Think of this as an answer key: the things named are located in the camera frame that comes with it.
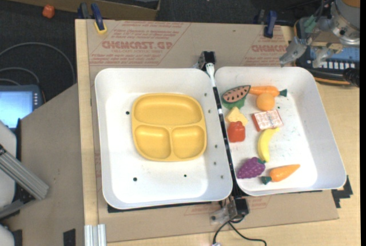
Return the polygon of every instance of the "orange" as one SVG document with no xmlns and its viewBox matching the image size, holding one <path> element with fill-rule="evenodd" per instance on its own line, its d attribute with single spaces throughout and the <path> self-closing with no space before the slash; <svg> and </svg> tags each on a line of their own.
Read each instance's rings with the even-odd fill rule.
<svg viewBox="0 0 366 246">
<path fill-rule="evenodd" d="M 261 93 L 257 97 L 257 107 L 262 111 L 272 110 L 276 104 L 275 97 L 270 93 Z"/>
</svg>

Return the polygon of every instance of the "phone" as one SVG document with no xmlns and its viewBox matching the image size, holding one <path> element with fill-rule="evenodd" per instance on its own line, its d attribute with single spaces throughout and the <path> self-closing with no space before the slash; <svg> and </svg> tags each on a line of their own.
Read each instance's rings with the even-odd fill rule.
<svg viewBox="0 0 366 246">
<path fill-rule="evenodd" d="M 360 69 L 360 48 L 344 47 L 343 50 L 328 58 L 319 68 L 313 67 L 315 52 L 308 47 L 304 55 L 296 60 L 298 67 L 303 67 L 313 74 L 315 80 L 331 84 L 348 84 L 343 73 L 347 68 Z"/>
<path fill-rule="evenodd" d="M 44 103 L 38 85 L 0 85 L 0 121 L 10 130 Z"/>
</svg>

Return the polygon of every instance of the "toy food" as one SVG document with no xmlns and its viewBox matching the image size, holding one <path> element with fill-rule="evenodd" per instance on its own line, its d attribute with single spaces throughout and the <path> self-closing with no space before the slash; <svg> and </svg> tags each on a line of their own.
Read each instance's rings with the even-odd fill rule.
<svg viewBox="0 0 366 246">
<path fill-rule="evenodd" d="M 222 95 L 222 104 L 228 109 L 235 106 L 240 109 L 244 106 L 245 97 L 249 93 L 249 90 L 250 85 L 243 85 L 229 89 Z"/>
<path fill-rule="evenodd" d="M 284 125 L 278 110 L 254 113 L 252 114 L 252 120 L 258 132 Z"/>
<path fill-rule="evenodd" d="M 292 175 L 299 167 L 299 164 L 294 164 L 273 168 L 269 172 L 269 177 L 262 177 L 261 180 L 265 185 L 269 182 L 282 181 L 283 179 L 286 179 L 287 177 Z"/>
<path fill-rule="evenodd" d="M 238 170 L 236 177 L 239 179 L 254 178 L 263 173 L 264 163 L 257 157 L 246 160 Z"/>
<path fill-rule="evenodd" d="M 250 87 L 250 94 L 255 94 L 259 96 L 262 93 L 270 93 L 274 97 L 277 96 L 287 96 L 287 89 L 279 91 L 275 86 L 272 85 L 264 85 L 264 86 L 251 86 Z"/>
<path fill-rule="evenodd" d="M 240 113 L 238 107 L 233 107 L 225 117 L 227 123 L 240 121 L 244 126 L 248 123 L 248 119 Z"/>
<path fill-rule="evenodd" d="M 280 128 L 265 129 L 260 135 L 257 144 L 259 158 L 264 162 L 269 162 L 269 142 L 272 136 L 279 131 Z"/>
<path fill-rule="evenodd" d="M 272 110 L 276 104 L 275 97 L 270 93 L 261 93 L 256 100 L 258 109 L 262 111 Z"/>
<path fill-rule="evenodd" d="M 245 127 L 242 122 L 231 122 L 228 128 L 228 138 L 230 142 L 244 141 Z"/>
</svg>

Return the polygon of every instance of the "toy watermelon slice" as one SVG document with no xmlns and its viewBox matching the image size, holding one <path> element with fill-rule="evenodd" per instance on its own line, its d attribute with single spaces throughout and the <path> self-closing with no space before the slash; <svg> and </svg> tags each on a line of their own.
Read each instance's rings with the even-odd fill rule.
<svg viewBox="0 0 366 246">
<path fill-rule="evenodd" d="M 244 106 L 245 97 L 249 93 L 249 90 L 250 85 L 243 85 L 229 89 L 221 97 L 222 104 L 228 109 L 232 109 L 233 107 L 240 109 Z"/>
</svg>

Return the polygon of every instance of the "wooden table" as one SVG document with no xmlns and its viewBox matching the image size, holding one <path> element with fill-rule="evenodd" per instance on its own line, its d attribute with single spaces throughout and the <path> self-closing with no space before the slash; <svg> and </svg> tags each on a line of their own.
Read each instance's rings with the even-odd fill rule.
<svg viewBox="0 0 366 246">
<path fill-rule="evenodd" d="M 291 29 L 283 27 L 286 39 Z M 94 163 L 92 111 L 90 107 L 89 61 L 85 21 L 76 20 L 78 93 L 81 126 L 81 153 L 85 225 L 97 225 L 97 189 Z M 338 220 L 278 225 L 241 230 L 247 237 L 261 238 L 268 245 L 360 245 L 360 90 L 353 87 L 317 84 L 330 125 L 349 176 L 353 195 L 342 199 Z M 214 233 L 160 237 L 147 240 L 109 243 L 108 245 L 211 245 Z M 233 231 L 220 232 L 223 245 L 261 245 L 243 241 Z"/>
</svg>

